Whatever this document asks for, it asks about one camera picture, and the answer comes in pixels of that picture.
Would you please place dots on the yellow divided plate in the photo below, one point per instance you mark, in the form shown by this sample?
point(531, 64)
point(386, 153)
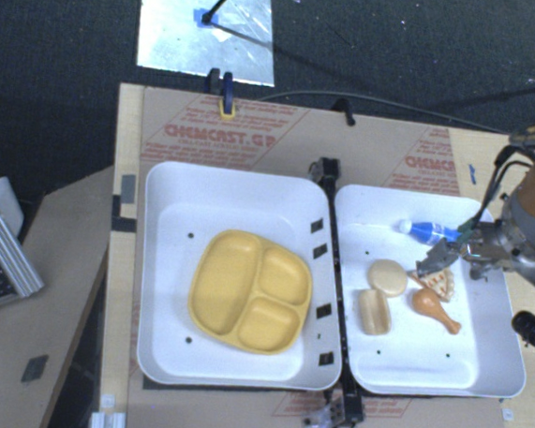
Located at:
point(241, 290)

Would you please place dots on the blue bottle white cap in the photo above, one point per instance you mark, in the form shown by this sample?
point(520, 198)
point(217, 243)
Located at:
point(428, 232)

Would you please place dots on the beige hot dog bun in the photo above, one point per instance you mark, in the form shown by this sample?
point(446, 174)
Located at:
point(374, 312)

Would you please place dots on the white plastic tray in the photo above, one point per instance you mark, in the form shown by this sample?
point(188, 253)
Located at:
point(168, 321)
point(422, 364)

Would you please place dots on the beige round bun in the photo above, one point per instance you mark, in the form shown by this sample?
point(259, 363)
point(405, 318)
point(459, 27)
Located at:
point(387, 277)

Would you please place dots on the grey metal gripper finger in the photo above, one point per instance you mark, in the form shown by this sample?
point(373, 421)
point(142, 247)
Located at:
point(445, 250)
point(427, 263)

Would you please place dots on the brown cardboard board red print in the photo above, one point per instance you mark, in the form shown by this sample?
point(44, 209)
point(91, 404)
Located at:
point(279, 143)

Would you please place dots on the brown chicken drumstick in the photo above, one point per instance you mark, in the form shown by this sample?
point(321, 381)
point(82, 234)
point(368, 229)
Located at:
point(430, 304)

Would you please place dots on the black cylinder on white bracket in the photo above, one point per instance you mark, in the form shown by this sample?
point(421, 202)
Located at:
point(533, 330)

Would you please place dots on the orange pizza slice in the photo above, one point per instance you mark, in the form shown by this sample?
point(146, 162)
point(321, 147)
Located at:
point(444, 286)

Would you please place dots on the thin black rod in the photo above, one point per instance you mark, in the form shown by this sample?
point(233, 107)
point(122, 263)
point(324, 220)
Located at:
point(339, 286)

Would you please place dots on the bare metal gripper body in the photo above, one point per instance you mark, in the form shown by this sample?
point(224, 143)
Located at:
point(489, 247)

